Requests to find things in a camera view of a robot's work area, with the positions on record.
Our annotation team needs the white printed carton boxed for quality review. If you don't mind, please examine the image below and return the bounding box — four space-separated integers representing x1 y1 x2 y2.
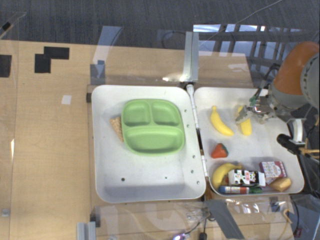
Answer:
227 169 267 188

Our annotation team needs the tan waffle biscuit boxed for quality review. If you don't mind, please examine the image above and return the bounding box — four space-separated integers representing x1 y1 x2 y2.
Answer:
109 116 125 143

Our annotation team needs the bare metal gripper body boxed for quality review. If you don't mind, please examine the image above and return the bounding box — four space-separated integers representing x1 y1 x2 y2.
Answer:
250 96 278 125

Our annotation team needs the black cylinder on white bracket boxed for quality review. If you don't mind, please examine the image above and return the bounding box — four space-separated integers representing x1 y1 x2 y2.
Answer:
276 118 307 155

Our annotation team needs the tan bread roll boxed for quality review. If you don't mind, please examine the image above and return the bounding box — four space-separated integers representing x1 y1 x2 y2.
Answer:
268 177 293 193

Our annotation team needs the red strawberry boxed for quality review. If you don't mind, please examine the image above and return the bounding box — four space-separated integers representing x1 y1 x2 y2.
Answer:
211 143 229 159

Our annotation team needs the yellow banana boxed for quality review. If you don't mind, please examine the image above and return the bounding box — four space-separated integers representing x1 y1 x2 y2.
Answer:
211 162 243 190
209 105 235 137

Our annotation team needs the thin black and white rod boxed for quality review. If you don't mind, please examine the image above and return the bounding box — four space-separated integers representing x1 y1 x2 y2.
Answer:
186 83 209 179

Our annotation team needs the white plastic tray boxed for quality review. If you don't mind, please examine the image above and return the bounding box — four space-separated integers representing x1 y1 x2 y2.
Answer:
91 84 207 204
193 86 305 197

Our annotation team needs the blue red white bottle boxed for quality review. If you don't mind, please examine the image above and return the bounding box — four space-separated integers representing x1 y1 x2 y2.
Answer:
218 185 264 196

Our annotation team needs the pink printed carton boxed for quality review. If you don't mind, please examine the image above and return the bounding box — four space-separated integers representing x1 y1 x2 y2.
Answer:
258 161 288 185

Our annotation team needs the green divided plate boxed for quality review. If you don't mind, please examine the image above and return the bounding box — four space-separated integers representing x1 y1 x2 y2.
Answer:
120 98 186 156

